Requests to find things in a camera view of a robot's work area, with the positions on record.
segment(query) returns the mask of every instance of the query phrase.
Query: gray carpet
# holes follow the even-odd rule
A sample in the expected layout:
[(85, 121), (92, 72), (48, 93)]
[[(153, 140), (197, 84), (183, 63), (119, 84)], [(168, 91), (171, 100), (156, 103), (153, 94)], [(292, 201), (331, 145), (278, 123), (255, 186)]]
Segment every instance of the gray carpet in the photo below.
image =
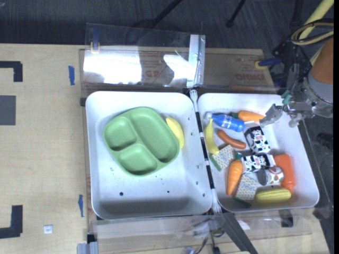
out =
[[(155, 18), (173, 0), (0, 0), (0, 43), (84, 44), (86, 23), (132, 26)], [(202, 33), (208, 48), (262, 49), (271, 57), (272, 50), (290, 34), (295, 0), (248, 0), (226, 28), (240, 0), (184, 0), (157, 26), (160, 30)], [(322, 0), (304, 0), (301, 24)], [(331, 8), (325, 17), (334, 17)], [(319, 210), (319, 218), (331, 252), (334, 252), (333, 167), (324, 163), (333, 153), (316, 143), (320, 132), (333, 133), (333, 120), (322, 117), (306, 121), (315, 158), (322, 173), (315, 172), (321, 199), (330, 217)]]

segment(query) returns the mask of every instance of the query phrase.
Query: orange carrot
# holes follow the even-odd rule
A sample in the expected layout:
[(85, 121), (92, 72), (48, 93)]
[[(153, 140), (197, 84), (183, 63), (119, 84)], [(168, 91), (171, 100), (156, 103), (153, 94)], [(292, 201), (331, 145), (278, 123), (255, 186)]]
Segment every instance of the orange carrot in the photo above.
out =
[(243, 121), (258, 121), (263, 119), (265, 116), (250, 111), (240, 111), (238, 113), (238, 117)]
[(284, 172), (284, 180), (281, 182), (281, 186), (288, 189), (292, 194), (296, 181), (290, 156), (278, 155), (274, 157), (274, 161), (275, 164), (282, 169), (282, 172)]
[(243, 163), (240, 160), (234, 160), (228, 169), (227, 191), (226, 194), (230, 196), (237, 186), (243, 172)]

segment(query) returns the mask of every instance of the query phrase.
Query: yellow banana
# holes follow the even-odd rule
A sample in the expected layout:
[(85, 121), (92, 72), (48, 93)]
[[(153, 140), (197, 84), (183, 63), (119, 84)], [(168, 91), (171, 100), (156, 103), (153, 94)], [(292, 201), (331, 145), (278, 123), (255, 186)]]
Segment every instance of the yellow banana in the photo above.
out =
[(209, 120), (207, 126), (203, 130), (203, 134), (205, 136), (205, 142), (208, 152), (213, 155), (217, 155), (219, 153), (219, 148), (214, 143), (212, 121), (212, 119)]
[(177, 138), (179, 142), (179, 148), (182, 149), (184, 147), (184, 132), (182, 131), (179, 122), (172, 117), (167, 117), (166, 123)]

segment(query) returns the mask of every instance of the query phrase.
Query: wooden table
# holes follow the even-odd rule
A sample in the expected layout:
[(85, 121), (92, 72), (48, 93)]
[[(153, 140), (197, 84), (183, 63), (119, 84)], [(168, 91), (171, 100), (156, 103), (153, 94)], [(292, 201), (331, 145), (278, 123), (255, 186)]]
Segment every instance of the wooden table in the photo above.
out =
[[(0, 61), (23, 64), (23, 82), (13, 82), (12, 69), (0, 69), (0, 95), (16, 96), (16, 124), (0, 125), (0, 227), (10, 226), (12, 205), (23, 205), (23, 232), (20, 237), (0, 239), (0, 253), (76, 253), (77, 244), (86, 242), (81, 48), (0, 44)], [(68, 66), (75, 69), (75, 85), (70, 84)], [(53, 225), (53, 233), (45, 234), (45, 225)], [(311, 234), (252, 243), (259, 253), (328, 253), (320, 224), (312, 215), (309, 226)], [(231, 242), (219, 246), (222, 253), (239, 251)], [(201, 253), (211, 253), (210, 246)]]

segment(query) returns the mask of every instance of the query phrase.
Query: green divided plate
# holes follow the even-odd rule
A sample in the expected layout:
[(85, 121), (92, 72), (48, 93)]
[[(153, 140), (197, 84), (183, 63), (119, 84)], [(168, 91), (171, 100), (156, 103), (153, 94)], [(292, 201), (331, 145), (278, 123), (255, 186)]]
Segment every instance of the green divided plate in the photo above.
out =
[(103, 131), (105, 144), (129, 175), (144, 176), (173, 161), (179, 143), (163, 118), (152, 108), (137, 107), (110, 120)]

